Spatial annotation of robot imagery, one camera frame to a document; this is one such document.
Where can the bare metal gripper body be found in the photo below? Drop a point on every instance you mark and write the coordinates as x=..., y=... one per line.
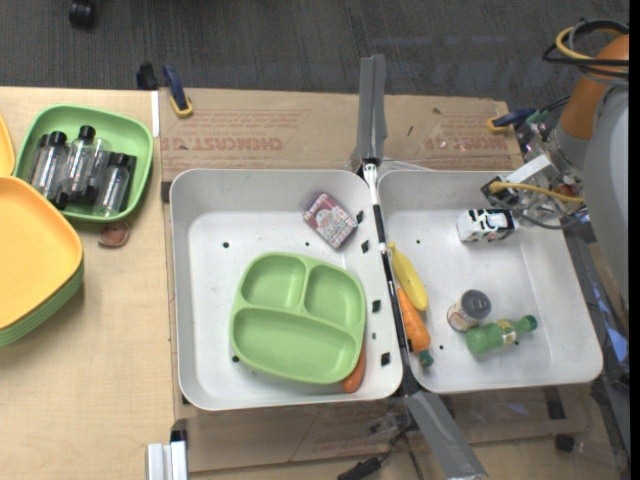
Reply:
x=536, y=139

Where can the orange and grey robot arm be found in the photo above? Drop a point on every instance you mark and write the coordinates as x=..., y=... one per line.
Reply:
x=607, y=128

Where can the black and white carton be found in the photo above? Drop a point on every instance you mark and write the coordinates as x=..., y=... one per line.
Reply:
x=485, y=225

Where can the white plastic tray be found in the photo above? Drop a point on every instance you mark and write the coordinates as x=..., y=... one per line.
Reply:
x=215, y=288
x=530, y=288

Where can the thin black and white rod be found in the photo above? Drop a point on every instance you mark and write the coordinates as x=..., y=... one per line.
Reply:
x=381, y=228

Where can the small can with grey lid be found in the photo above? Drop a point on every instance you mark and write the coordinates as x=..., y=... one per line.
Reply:
x=467, y=310

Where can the yellow banana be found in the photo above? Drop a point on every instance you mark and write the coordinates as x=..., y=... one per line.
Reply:
x=410, y=278

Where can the green bottle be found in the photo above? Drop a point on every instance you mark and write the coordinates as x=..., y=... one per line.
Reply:
x=492, y=337

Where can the pink printed packet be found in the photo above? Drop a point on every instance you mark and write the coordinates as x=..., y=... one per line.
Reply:
x=330, y=219

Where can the orange carrot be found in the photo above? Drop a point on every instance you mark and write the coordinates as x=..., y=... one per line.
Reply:
x=416, y=325

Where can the brown cardboard board red print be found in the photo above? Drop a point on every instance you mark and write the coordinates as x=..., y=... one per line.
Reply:
x=280, y=138

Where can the green divided plate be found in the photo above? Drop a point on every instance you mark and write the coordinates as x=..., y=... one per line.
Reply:
x=295, y=338

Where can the green square plate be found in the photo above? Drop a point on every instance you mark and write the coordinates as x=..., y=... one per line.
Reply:
x=125, y=133

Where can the clear plastic bottle black cap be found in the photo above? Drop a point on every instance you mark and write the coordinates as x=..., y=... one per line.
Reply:
x=101, y=155
x=49, y=165
x=113, y=188
x=79, y=163

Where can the yellow plate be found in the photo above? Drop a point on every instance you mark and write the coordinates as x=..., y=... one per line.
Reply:
x=5, y=148
x=35, y=248

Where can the black cylinder on white bracket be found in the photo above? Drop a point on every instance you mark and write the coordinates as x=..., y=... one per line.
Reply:
x=525, y=172

